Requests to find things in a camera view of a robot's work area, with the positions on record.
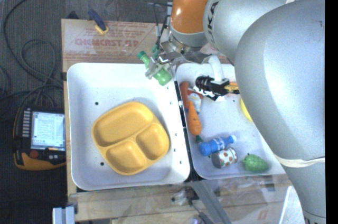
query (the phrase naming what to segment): toy artichoke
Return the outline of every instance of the toy artichoke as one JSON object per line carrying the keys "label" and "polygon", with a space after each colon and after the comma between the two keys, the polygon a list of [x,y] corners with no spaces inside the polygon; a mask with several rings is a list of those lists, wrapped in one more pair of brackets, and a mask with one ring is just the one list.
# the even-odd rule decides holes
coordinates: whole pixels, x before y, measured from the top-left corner
{"label": "toy artichoke", "polygon": [[244,168],[247,171],[264,171],[269,168],[268,164],[259,156],[248,154],[243,160]]}

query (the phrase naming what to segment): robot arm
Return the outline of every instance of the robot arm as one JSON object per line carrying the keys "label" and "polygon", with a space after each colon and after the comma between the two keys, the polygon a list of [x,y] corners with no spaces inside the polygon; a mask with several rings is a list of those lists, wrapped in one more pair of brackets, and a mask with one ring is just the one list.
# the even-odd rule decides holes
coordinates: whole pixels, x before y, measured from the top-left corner
{"label": "robot arm", "polygon": [[326,223],[325,0],[173,0],[160,63],[234,63],[242,99],[282,164],[305,219]]}

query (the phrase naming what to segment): yellow plate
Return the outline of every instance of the yellow plate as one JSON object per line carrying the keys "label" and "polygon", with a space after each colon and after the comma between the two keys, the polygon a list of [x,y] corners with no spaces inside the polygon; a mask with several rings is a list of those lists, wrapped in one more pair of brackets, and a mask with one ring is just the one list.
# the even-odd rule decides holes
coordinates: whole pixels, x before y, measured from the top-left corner
{"label": "yellow plate", "polygon": [[169,137],[153,112],[140,102],[120,105],[93,124],[92,138],[110,167],[133,175],[160,160],[169,150]]}

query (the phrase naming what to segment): blue bottle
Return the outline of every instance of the blue bottle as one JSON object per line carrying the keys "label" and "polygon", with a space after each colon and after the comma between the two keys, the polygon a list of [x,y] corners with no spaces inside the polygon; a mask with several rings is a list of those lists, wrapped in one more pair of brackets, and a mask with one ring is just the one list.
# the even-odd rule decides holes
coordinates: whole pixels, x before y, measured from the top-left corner
{"label": "blue bottle", "polygon": [[229,137],[216,137],[208,142],[202,142],[199,145],[199,149],[202,155],[208,156],[212,153],[223,150],[230,143],[234,143],[236,141],[235,136]]}

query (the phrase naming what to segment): plastic water bottle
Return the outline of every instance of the plastic water bottle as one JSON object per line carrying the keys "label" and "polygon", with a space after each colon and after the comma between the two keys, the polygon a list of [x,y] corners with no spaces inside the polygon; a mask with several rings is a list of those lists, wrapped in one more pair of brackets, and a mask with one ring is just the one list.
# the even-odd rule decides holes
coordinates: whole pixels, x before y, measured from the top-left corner
{"label": "plastic water bottle", "polygon": [[228,144],[234,143],[235,141],[235,136],[216,137],[208,142],[200,143],[199,149],[202,155],[208,156],[212,153],[225,149]]}
{"label": "plastic water bottle", "polygon": [[[147,56],[146,52],[141,51],[137,57],[144,62],[146,69],[148,68],[150,58]],[[158,83],[162,86],[166,85],[171,80],[171,74],[167,72],[164,68],[161,68],[159,72],[153,75],[157,79]]]}

